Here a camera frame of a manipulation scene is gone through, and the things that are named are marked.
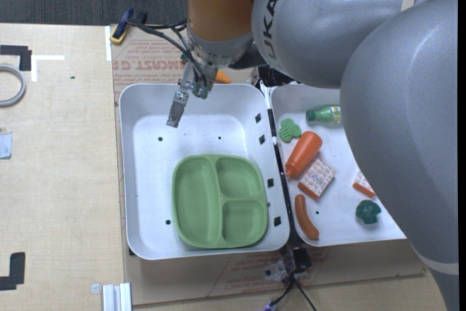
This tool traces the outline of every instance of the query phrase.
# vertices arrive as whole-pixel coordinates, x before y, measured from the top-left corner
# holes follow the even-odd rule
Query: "light green toy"
[[[301,136],[301,128],[290,118],[284,119],[280,123],[280,126],[278,136],[286,143],[289,143],[293,138]]]

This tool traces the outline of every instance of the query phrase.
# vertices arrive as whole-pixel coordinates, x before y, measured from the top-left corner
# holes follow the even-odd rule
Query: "toy bottle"
[[[341,112],[337,105],[324,106],[320,110],[308,110],[306,119],[309,122],[319,121],[324,123],[340,123]]]
[[[317,133],[304,131],[296,143],[285,164],[286,176],[299,176],[322,146],[322,139]]]

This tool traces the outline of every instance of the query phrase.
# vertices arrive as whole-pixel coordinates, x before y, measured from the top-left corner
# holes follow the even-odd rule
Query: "green plate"
[[[173,173],[172,203],[178,234],[198,248],[252,245],[267,229],[261,172],[242,157],[184,158]]]

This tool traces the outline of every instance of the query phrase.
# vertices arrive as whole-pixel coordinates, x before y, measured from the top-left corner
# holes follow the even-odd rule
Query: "orange toy bottle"
[[[301,174],[322,146],[322,139],[317,133],[304,131],[286,161],[286,176],[296,177]]]

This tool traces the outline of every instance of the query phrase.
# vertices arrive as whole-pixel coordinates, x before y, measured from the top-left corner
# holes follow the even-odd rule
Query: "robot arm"
[[[188,0],[190,58],[206,77],[204,98],[217,69],[251,46],[300,83],[340,88],[358,166],[431,269],[448,309],[458,310],[458,0],[415,0],[401,12],[402,3]],[[193,80],[183,77],[186,95]],[[186,105],[176,100],[171,125]]]

